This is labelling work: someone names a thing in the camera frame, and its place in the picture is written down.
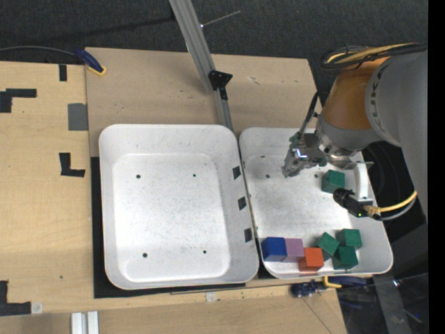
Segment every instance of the blue block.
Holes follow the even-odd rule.
[[[261,243],[264,261],[281,262],[286,256],[284,237],[266,237]]]

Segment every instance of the cube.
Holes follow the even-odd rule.
[[[317,272],[324,265],[323,251],[320,248],[305,248],[305,256],[298,261],[301,272]]]
[[[287,256],[282,262],[298,262],[305,256],[305,248],[302,239],[285,238]]]
[[[339,246],[334,257],[332,258],[334,269],[348,270],[357,266],[359,260],[353,246]]]
[[[343,246],[353,246],[356,250],[362,247],[362,237],[358,229],[343,229],[335,234]]]
[[[345,174],[336,170],[329,170],[321,179],[321,190],[333,194],[337,188],[345,187]]]
[[[281,262],[286,256],[284,237],[266,237],[261,243],[264,261]]]
[[[317,246],[323,250],[323,259],[326,261],[334,256],[340,246],[340,241],[324,232],[321,238],[317,242]]]

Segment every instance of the gray tape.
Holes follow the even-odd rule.
[[[68,104],[68,130],[88,131],[88,110],[85,104]]]

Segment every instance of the wooden table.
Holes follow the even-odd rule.
[[[94,299],[90,157],[97,156],[100,131],[117,122],[206,124],[217,120],[213,99],[202,90],[188,54],[89,51],[107,67],[104,77],[84,66],[68,65],[67,81],[60,81],[58,65],[0,63],[0,91],[38,91],[36,98],[13,98],[12,112],[0,113],[0,280],[9,280],[9,303],[41,303],[44,312],[0,318],[0,333],[1,323],[14,333],[30,320],[41,321],[46,333],[51,333],[48,325],[63,322],[57,318],[91,310],[100,311],[101,327],[108,328],[109,321],[106,333],[114,333],[112,328],[120,324],[126,328],[130,322],[139,333],[137,320],[124,319],[129,315],[146,318],[145,311],[152,319],[182,313],[192,328],[191,318],[202,310],[208,311],[212,324],[200,319],[200,325],[209,325],[217,333],[244,325],[253,331],[252,323],[259,325],[269,311],[279,312],[277,321],[292,330],[300,323],[314,325],[313,333],[329,333],[328,323],[338,329],[336,333],[345,333],[335,291],[311,299],[325,314],[323,323],[306,301],[289,295],[288,284],[295,280],[254,279],[246,288],[216,292],[216,303],[206,303],[204,292]],[[234,75],[227,92],[237,135],[252,126],[300,126],[315,92],[306,60],[213,57],[219,70]],[[68,104],[87,102],[89,131],[70,131]],[[150,108],[144,109],[147,103]],[[72,168],[86,170],[84,177],[60,175],[61,152],[71,154]],[[230,313],[235,317],[226,321]],[[170,326],[158,322],[163,333],[178,328],[173,320]],[[33,327],[40,333],[38,326]]]

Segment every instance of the purple block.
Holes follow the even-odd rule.
[[[302,239],[284,239],[287,256],[282,262],[298,262],[305,256]]]

